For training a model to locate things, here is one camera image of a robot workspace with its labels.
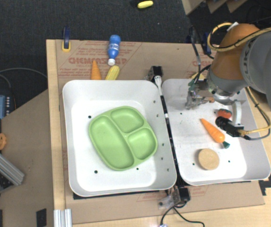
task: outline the blue bottle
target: blue bottle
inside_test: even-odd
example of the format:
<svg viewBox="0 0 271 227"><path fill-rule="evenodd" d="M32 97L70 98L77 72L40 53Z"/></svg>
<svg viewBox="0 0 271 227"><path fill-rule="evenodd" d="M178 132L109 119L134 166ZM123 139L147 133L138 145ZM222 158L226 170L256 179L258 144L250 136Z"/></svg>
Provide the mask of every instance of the blue bottle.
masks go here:
<svg viewBox="0 0 271 227"><path fill-rule="evenodd" d="M120 42L121 42L121 38L118 35L112 35L109 39L109 45L108 45L108 50L107 50L108 56L109 56L109 60L108 60L109 66L113 66L116 64L115 58L118 55Z"/></svg>

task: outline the bottle cap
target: bottle cap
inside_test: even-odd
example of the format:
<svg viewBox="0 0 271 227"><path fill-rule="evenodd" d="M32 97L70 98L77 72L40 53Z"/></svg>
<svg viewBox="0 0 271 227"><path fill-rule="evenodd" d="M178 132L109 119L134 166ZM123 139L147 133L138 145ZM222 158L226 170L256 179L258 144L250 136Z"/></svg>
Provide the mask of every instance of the bottle cap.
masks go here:
<svg viewBox="0 0 271 227"><path fill-rule="evenodd" d="M116 60L115 59L109 59L108 60L108 65L109 66L113 66L114 64L116 64Z"/></svg>

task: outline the yellow cable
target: yellow cable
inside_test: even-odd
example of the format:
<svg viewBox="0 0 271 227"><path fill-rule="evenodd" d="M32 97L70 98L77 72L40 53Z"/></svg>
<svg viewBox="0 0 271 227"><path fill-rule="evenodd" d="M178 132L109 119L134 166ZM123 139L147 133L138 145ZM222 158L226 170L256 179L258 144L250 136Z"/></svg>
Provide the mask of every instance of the yellow cable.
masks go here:
<svg viewBox="0 0 271 227"><path fill-rule="evenodd" d="M252 134L252 133L256 133L256 132L261 132L261 131L265 131L265 130L269 130L271 127L271 121L270 118L268 117L268 115L261 109L261 107L259 106L259 103L256 101L253 93L251 92L249 87L246 87L246 92L249 94L250 99L252 100L254 106L260 111L260 113L262 114L262 116L264 117L264 119L266 120L268 126L261 128L261 129L256 129L256 130L252 130L252 131L245 131L245 130L238 130L238 132L241 134L241 136L247 135L247 134Z"/></svg>
<svg viewBox="0 0 271 227"><path fill-rule="evenodd" d="M264 34L264 33L267 33L269 31L271 31L271 27L269 28L265 28L265 29L261 29L261 30L258 30L246 37L244 37L243 39L241 40L238 40L236 43L234 44L231 44L231 45L228 45L228 46L225 46L225 47L214 47L211 42L210 42L210 39L211 39L211 35L213 35L219 28L222 28L222 27L225 27L225 26L231 26L232 23L222 23L216 27L213 28L213 30L211 31L211 33L209 33L208 37L207 37L207 44L208 46L214 50L214 51L218 51L218 52L225 52L225 51L229 51L229 50L232 50L236 47L239 47L241 44L261 35L261 34Z"/></svg>

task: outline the round wooden disc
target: round wooden disc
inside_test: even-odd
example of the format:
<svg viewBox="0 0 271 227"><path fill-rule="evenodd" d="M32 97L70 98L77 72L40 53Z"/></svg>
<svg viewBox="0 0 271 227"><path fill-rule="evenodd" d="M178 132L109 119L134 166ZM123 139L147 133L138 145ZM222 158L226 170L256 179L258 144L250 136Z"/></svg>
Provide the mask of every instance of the round wooden disc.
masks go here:
<svg viewBox="0 0 271 227"><path fill-rule="evenodd" d="M202 149L199 152L199 163L206 170L214 170L219 166L220 158L214 150Z"/></svg>

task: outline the green plastic tray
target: green plastic tray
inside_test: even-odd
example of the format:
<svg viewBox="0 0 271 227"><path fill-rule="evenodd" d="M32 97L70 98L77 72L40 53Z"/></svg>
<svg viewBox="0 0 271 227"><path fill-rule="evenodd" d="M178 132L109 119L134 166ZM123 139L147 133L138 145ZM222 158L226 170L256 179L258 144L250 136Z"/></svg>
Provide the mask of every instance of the green plastic tray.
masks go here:
<svg viewBox="0 0 271 227"><path fill-rule="evenodd" d="M158 147L146 119L129 106L114 108L92 119L89 135L105 164L118 171L146 161Z"/></svg>

